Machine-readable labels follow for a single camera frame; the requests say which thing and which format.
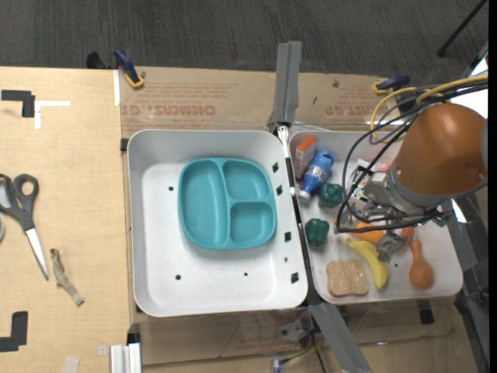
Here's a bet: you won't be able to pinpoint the orange toy chicken drumstick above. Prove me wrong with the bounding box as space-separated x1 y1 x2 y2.
408 239 435 290

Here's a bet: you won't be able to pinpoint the white plastic tray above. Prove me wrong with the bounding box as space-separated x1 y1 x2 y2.
287 130 464 306
127 129 310 319

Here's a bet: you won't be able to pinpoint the yellow banana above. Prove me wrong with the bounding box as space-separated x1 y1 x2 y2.
345 237 389 290

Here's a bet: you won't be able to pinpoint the blue plastic bottle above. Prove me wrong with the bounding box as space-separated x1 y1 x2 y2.
297 149 335 204

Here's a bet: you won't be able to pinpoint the brown cardboard board red print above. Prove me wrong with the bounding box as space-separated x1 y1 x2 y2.
118 66 469 366

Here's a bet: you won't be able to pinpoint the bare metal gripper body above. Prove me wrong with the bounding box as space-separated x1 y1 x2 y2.
363 171 412 225

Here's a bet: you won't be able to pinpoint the green toy pepper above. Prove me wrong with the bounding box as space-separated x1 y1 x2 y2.
318 183 346 210
304 218 331 248

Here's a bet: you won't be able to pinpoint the orange toy fruit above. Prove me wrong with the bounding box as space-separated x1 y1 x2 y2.
352 221 386 246

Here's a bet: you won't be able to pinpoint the grey handled scissors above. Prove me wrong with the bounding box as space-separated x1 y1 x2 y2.
0 173 50 281

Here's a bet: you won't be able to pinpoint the brown bread slice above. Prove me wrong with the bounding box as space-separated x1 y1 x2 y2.
325 260 370 298

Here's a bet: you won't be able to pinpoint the grey cloth strip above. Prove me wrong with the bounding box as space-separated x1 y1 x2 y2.
49 248 86 308

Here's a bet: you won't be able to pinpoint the orange and white carton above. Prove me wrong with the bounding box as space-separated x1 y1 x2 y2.
293 134 318 180

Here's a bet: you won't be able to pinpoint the teal divided plate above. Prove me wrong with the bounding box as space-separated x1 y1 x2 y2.
177 157 278 252

